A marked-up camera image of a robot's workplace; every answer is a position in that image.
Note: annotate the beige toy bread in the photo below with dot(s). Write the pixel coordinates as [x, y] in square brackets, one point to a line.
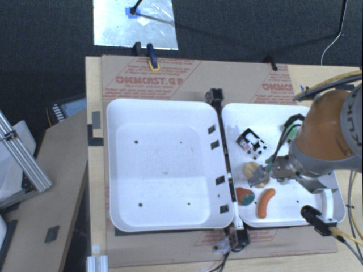
[249, 169]

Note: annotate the black and white carton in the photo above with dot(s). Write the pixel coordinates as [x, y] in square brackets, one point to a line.
[251, 143]

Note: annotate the orange toy sausage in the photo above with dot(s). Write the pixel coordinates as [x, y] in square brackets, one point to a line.
[265, 203]

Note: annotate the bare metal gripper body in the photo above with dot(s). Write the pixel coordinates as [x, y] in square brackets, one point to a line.
[285, 170]

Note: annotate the black cylinder on white bracket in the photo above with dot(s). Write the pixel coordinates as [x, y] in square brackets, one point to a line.
[314, 215]

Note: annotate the brown cardboard board red print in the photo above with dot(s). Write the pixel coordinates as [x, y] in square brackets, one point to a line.
[175, 78]

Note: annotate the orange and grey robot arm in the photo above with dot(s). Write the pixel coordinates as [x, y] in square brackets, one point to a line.
[326, 129]

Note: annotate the thin black and white rod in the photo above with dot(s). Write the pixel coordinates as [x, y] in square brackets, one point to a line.
[225, 149]

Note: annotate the white plastic tray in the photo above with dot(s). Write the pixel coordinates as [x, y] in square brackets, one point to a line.
[164, 166]
[286, 205]

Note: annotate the red and green toy strawberry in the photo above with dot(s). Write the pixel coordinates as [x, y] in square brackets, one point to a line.
[244, 196]

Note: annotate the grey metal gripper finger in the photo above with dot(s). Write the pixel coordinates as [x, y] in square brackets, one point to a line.
[258, 176]

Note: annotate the green rounded toy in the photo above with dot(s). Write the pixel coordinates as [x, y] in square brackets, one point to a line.
[294, 132]

